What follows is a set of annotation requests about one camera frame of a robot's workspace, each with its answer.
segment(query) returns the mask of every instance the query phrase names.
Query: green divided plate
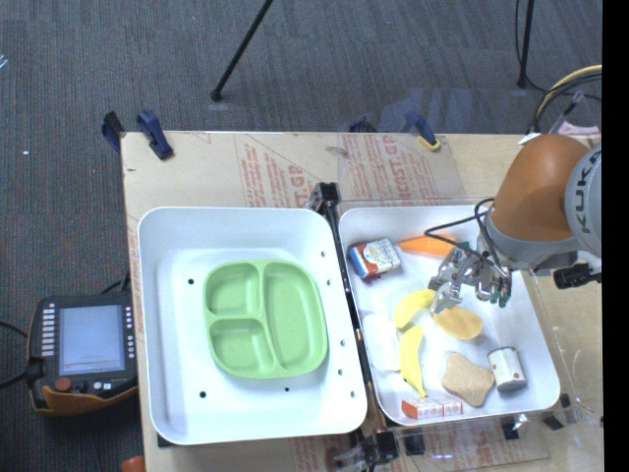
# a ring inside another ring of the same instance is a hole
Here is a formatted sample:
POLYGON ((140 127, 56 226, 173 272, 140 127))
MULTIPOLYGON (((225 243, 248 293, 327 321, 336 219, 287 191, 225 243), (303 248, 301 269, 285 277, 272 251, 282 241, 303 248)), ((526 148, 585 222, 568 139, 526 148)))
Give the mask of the green divided plate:
POLYGON ((253 259, 216 267, 205 279, 209 351, 242 378, 298 376, 327 354, 327 328, 313 278, 299 265, 253 259))

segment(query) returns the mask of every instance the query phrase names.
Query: wooden table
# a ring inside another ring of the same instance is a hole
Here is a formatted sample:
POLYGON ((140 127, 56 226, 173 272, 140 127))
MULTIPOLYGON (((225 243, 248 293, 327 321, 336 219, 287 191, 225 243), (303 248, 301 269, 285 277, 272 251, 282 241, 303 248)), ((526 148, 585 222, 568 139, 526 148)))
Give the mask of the wooden table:
MULTIPOLYGON (((343 202, 489 197, 519 151, 521 136, 444 135, 439 136, 438 152, 407 134, 166 132, 166 137, 174 155, 164 160, 150 150, 142 133, 126 133, 121 139, 146 469, 332 470, 330 458, 348 448, 346 436, 158 445, 149 416, 143 349, 139 221, 163 206, 302 207, 318 182, 338 183, 343 202)), ((528 277, 527 286, 562 391, 572 405, 552 415, 525 417, 526 432, 516 442, 472 440, 457 447, 449 461, 436 460, 429 448, 419 456, 401 453, 377 470, 454 471, 489 465, 518 471, 603 469, 601 285, 559 291, 549 277, 528 277), (544 423, 546 416, 551 418, 544 423), (561 428, 553 430, 553 423, 561 428)))

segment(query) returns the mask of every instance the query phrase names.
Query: banana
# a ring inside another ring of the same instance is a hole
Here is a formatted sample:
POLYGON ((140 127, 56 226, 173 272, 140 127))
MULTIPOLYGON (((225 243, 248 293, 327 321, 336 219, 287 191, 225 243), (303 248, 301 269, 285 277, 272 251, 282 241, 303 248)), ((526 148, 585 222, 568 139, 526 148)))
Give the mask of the banana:
POLYGON ((419 326, 409 328, 400 338, 400 371, 408 384, 418 391, 420 397, 427 396, 422 386, 422 368, 420 367, 420 344, 424 330, 419 326))
POLYGON ((434 299, 434 290, 429 288, 424 290, 416 290, 404 296, 393 314, 393 321, 398 328, 404 328, 409 324, 417 311, 427 308, 434 299))

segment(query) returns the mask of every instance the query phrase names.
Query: tin can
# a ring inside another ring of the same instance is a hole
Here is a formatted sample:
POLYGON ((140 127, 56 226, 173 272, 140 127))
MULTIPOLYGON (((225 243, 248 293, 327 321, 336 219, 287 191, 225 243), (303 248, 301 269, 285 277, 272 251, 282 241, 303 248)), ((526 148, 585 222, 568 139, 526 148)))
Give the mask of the tin can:
POLYGON ((527 384, 518 352, 513 346, 496 348, 487 353, 498 391, 514 391, 527 384))

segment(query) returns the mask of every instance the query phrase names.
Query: brown sponge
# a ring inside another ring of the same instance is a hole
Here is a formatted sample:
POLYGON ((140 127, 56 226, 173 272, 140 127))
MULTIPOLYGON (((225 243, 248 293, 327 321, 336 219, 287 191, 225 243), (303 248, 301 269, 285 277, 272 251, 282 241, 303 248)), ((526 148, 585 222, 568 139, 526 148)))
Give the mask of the brown sponge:
POLYGON ((441 385, 473 407, 481 407, 493 386, 489 369, 477 366, 462 353, 451 353, 445 360, 441 385))

